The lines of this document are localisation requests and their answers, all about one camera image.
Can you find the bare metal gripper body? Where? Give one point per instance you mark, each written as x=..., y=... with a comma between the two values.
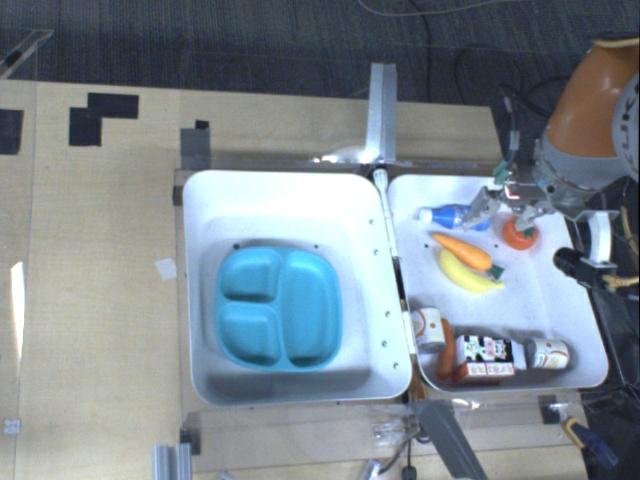
x=537, y=195

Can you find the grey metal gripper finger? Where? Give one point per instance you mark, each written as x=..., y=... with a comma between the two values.
x=526, y=218
x=480, y=210

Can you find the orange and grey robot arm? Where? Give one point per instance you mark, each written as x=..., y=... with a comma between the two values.
x=580, y=118

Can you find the orange tomato with green stem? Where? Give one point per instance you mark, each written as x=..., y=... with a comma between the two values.
x=517, y=238

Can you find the blue and white bottle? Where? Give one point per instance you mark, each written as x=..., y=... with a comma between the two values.
x=445, y=216

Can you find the orange carrot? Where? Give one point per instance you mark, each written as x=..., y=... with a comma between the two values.
x=465, y=251

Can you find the yellow banana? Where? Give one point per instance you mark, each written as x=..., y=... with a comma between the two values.
x=462, y=277

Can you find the white plastic tray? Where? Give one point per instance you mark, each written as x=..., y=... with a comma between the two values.
x=280, y=203
x=540, y=308

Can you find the thin black and white rod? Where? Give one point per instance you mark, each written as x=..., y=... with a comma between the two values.
x=387, y=218

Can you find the white can with orange print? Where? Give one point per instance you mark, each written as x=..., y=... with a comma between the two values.
x=549, y=354
x=428, y=329

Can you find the black and white carton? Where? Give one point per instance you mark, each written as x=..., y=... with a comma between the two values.
x=487, y=349

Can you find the orange sausage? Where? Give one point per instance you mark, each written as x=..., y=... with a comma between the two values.
x=446, y=353

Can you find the red and white carton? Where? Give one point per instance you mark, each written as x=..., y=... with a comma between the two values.
x=482, y=372

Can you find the blue divided plate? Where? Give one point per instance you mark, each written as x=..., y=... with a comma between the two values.
x=305, y=308

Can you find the black cylinder on white bracket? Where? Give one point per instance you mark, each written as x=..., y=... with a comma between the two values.
x=575, y=264

